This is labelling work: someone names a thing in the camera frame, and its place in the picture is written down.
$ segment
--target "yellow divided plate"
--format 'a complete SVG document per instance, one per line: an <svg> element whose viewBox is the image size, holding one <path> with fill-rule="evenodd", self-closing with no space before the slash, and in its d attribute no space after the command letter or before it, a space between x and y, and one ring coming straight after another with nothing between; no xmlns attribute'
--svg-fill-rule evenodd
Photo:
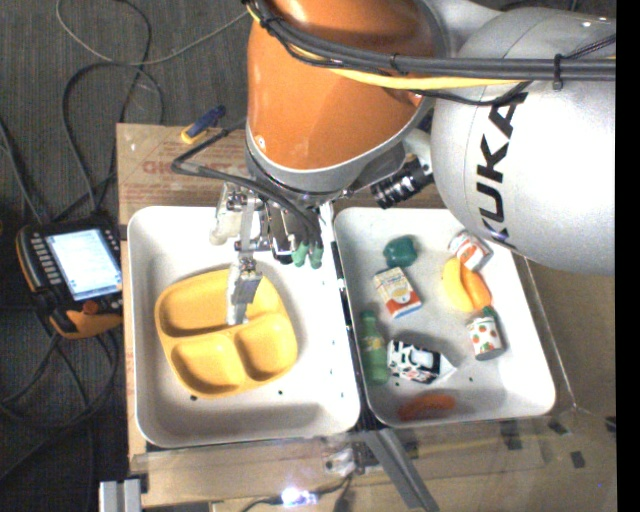
<svg viewBox="0 0 640 512"><path fill-rule="evenodd" d="M277 290L263 277L247 323L227 325L228 270L207 272L165 289L155 322L169 365L194 396L219 398L262 386L298 357L293 326Z"/></svg>

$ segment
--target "small juice carton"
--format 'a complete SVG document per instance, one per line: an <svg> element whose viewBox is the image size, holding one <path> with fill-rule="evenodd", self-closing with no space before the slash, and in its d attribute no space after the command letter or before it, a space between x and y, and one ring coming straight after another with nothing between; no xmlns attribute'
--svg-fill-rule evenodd
<svg viewBox="0 0 640 512"><path fill-rule="evenodd" d="M418 294L400 267L378 272L373 276L373 281L392 318L399 318L422 306Z"/></svg>

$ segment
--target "green bottle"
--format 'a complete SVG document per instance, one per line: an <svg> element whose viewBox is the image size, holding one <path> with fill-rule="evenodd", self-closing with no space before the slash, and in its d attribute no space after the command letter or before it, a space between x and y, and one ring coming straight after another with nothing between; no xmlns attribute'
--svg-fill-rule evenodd
<svg viewBox="0 0 640 512"><path fill-rule="evenodd" d="M374 386L389 380L387 368L387 347L376 327L376 315L373 311L360 313L362 330L358 337L362 369L367 384Z"/></svg>

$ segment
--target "kuka logo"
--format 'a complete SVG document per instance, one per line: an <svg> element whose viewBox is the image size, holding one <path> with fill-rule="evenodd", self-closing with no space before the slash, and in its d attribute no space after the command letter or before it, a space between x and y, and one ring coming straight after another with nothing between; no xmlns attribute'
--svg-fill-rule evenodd
<svg viewBox="0 0 640 512"><path fill-rule="evenodd" d="M509 151L509 142L511 140L511 135L513 134L511 119L516 111L516 107L524 103L527 95L528 93L523 92L514 96L508 103L504 103L500 106L494 105L491 107L489 112L489 121L491 121L491 123L498 128L505 137L507 137L507 142L500 149L492 152L491 148L489 148L487 137L483 134L482 140L480 141L480 151L482 152L486 165L478 164L476 168L476 174L478 176L482 176L492 182L492 186L490 186L478 181L476 183L476 190L481 194L490 197L495 204L493 211L485 208L478 208L480 215L482 216L482 223L491 234L491 238L502 245L511 247L512 249L517 249L517 247L507 242L507 238L509 238L509 230L507 227L505 226L498 231L499 228L494 227L489 223L489 221L496 222L498 224L505 223L504 206L502 195L500 193L503 174L496 170L496 165L498 165L498 163L507 156L507 152ZM508 107L508 109L506 115L503 116L500 113L500 109L504 109L505 107Z"/></svg>

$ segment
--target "white tray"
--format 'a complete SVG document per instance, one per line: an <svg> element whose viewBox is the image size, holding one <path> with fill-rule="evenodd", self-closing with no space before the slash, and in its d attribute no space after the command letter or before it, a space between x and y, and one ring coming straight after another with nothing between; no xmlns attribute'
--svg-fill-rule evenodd
<svg viewBox="0 0 640 512"><path fill-rule="evenodd" d="M387 340L425 344L456 367L448 377L429 385L392 377L383 386L366 387L371 410L394 426L499 420L545 414L555 402L555 387L540 345L511 253L489 244L494 255L482 270L502 321L507 350L489 361L477 361L466 324L469 315L455 311L444 295L441 274L452 257L447 247L463 226L448 210L348 208L335 220L335 234L358 334L359 312L378 312ZM409 235L417 261L405 271L423 301L421 309L392 319L378 297L373 275L386 268L383 249L390 240ZM456 398L450 411L420 422L401 422L398 407L417 394L443 391Z"/></svg>
<svg viewBox="0 0 640 512"><path fill-rule="evenodd" d="M298 360L283 377L260 388L215 400L191 400L173 375L154 323L160 293L185 277L228 267L233 241L209 243L214 208L149 207L128 228L133 304L135 408L138 427L164 448L349 430L360 413L349 340L335 267L281 265L256 253L260 270L277 287L299 344Z"/></svg>

